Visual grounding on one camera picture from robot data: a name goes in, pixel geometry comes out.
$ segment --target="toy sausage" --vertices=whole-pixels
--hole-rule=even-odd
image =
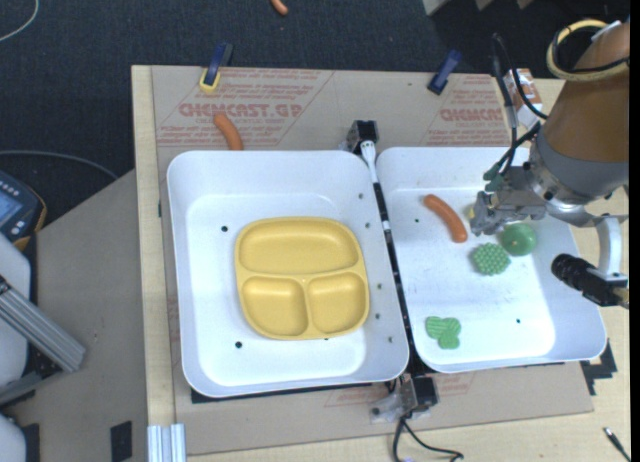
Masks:
[[[433,194],[427,195],[422,200],[422,203],[445,221],[449,227],[449,231],[451,232],[451,237],[454,242],[462,243],[467,241],[467,230],[458,214],[451,209],[451,206],[440,199],[440,197]]]
[[[229,149],[231,149],[232,151],[241,151],[242,149],[244,149],[244,144],[242,143],[242,138],[240,138],[240,133],[238,133],[235,125],[225,114],[215,114],[213,116],[213,124],[215,124],[224,135]]]
[[[273,5],[273,8],[276,9],[276,11],[278,11],[278,14],[280,14],[281,16],[286,16],[289,13],[289,8],[282,3],[282,0],[270,0],[271,1],[271,5]]]

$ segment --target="table surface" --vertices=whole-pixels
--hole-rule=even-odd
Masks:
[[[544,105],[552,105],[562,81],[536,80]],[[167,303],[164,281],[164,255],[161,220],[158,217],[160,190],[156,153],[151,66],[132,67],[134,134],[140,260],[145,336],[147,415],[150,425],[167,426],[176,421],[171,371]],[[628,212],[628,198],[617,191],[605,204],[591,211]],[[597,261],[599,248],[594,229],[573,229],[580,254]],[[622,226],[624,259],[622,271],[628,274],[629,221]],[[505,423],[492,423],[441,430],[421,435],[431,445],[464,453],[468,461],[514,460],[624,460],[606,438],[603,428],[611,428],[631,453],[630,329],[629,312],[622,308],[603,308],[617,372],[612,379],[596,381],[592,397],[594,412],[568,417],[549,417]],[[307,443],[294,446],[235,451],[189,457],[206,461],[389,461],[392,436],[371,436],[348,440]],[[437,460],[405,434],[399,444],[402,457]]]

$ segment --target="white cable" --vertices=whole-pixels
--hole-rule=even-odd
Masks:
[[[6,41],[10,37],[13,37],[14,35],[19,34],[25,28],[27,28],[33,22],[33,20],[36,19],[36,16],[38,15],[38,10],[40,10],[40,0],[35,0],[35,5],[34,5],[34,8],[33,8],[33,14],[31,14],[31,17],[21,27],[19,27],[17,30],[14,30],[13,32],[10,32],[7,35],[0,36],[0,42]]]

